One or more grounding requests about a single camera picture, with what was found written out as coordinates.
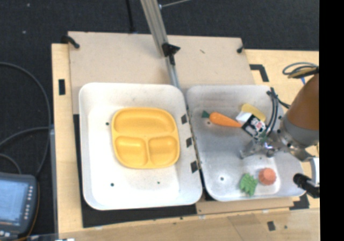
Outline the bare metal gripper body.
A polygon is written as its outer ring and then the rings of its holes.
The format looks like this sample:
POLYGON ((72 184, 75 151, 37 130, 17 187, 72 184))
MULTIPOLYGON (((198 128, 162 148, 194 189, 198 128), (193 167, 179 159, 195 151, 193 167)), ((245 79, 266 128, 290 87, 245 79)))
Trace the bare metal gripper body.
POLYGON ((277 152, 290 153, 299 161, 310 161, 314 158, 306 151, 306 146, 300 144, 292 136, 284 130, 277 130, 270 133, 264 142, 267 150, 267 156, 272 157, 277 152))

